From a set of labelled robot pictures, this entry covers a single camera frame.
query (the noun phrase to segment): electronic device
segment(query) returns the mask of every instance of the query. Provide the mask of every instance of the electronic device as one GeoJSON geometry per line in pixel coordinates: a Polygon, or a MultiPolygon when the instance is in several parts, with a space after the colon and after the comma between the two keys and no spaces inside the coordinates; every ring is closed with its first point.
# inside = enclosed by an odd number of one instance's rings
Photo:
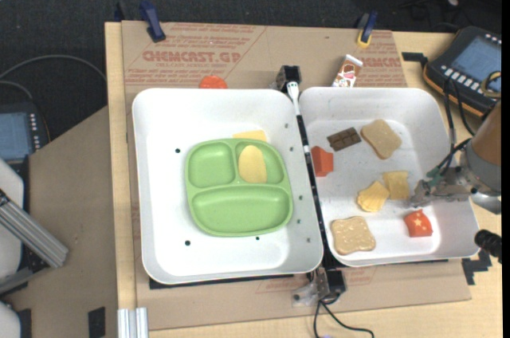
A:
{"type": "Polygon", "coordinates": [[[0,158],[13,169],[48,142],[45,122],[34,103],[0,105],[0,158]]]}
{"type": "Polygon", "coordinates": [[[457,104],[460,97],[463,109],[476,116],[483,116],[496,103],[488,91],[501,92],[500,74],[501,36],[476,26],[457,32],[448,49],[423,69],[427,84],[443,94],[447,89],[457,104]]]}

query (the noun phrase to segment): yellow oval object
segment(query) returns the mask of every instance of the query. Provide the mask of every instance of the yellow oval object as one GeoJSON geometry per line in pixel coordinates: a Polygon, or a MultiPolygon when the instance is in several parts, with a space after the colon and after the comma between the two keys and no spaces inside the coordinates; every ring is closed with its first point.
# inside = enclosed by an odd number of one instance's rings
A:
{"type": "Polygon", "coordinates": [[[254,145],[246,146],[239,154],[239,176],[248,183],[267,183],[264,154],[254,145]]]}

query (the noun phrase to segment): white tray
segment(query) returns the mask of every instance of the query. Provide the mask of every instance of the white tray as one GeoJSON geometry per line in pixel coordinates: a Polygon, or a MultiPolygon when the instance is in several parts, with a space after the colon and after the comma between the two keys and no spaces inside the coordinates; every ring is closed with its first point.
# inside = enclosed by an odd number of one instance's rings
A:
{"type": "Polygon", "coordinates": [[[417,88],[310,88],[300,97],[301,113],[310,148],[320,146],[334,154],[334,171],[319,177],[317,190],[335,258],[349,266],[384,265],[469,257],[478,251],[474,235],[478,224],[469,200],[433,202],[424,208],[433,235],[410,238],[403,217],[413,211],[403,202],[386,201],[377,213],[361,210],[358,192],[375,180],[383,182],[385,171],[408,171],[411,194],[419,179],[449,152],[449,138],[436,100],[417,88]],[[389,158],[379,159],[362,141],[333,151],[327,136],[353,127],[358,133],[375,119],[385,120],[402,139],[402,146],[389,158]],[[363,216],[375,236],[374,250],[342,256],[335,251],[331,222],[363,216]]]}
{"type": "Polygon", "coordinates": [[[308,171],[289,98],[275,90],[149,88],[133,103],[142,259],[163,284],[307,273],[323,256],[308,171]],[[197,143],[264,130],[281,154],[294,209],[282,229],[222,238],[201,231],[186,201],[184,166],[197,143]]]}

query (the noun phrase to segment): bread slice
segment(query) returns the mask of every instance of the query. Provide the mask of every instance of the bread slice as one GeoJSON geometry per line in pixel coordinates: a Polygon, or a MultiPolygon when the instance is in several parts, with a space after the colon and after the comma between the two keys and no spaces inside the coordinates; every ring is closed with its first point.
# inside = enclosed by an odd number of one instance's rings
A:
{"type": "Polygon", "coordinates": [[[382,173],[382,179],[390,192],[391,200],[409,199],[409,183],[407,182],[407,171],[390,171],[382,173]]]}
{"type": "Polygon", "coordinates": [[[335,250],[342,255],[357,251],[375,249],[374,235],[368,229],[367,221],[361,216],[337,219],[331,224],[335,250]]]}
{"type": "Polygon", "coordinates": [[[402,145],[400,137],[385,120],[375,120],[363,126],[360,134],[374,148],[380,159],[390,158],[394,151],[402,145]]]}
{"type": "Polygon", "coordinates": [[[378,212],[383,208],[384,202],[390,192],[379,181],[374,181],[368,188],[358,193],[356,202],[366,212],[378,212]]]}

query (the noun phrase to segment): blue clamp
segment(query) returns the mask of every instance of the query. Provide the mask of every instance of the blue clamp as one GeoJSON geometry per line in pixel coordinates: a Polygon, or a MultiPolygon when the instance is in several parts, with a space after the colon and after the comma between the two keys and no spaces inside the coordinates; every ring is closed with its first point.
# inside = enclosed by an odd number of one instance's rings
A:
{"type": "Polygon", "coordinates": [[[147,28],[147,32],[151,36],[151,39],[154,43],[158,41],[164,41],[167,37],[163,30],[161,29],[161,25],[159,24],[158,14],[156,13],[156,8],[149,1],[142,1],[139,6],[140,15],[142,19],[149,23],[149,27],[147,28]]]}
{"type": "Polygon", "coordinates": [[[358,35],[358,46],[362,48],[366,48],[369,46],[372,39],[372,30],[374,30],[375,20],[377,19],[377,12],[372,10],[370,14],[364,14],[359,22],[359,27],[362,29],[359,31],[358,35]]]}

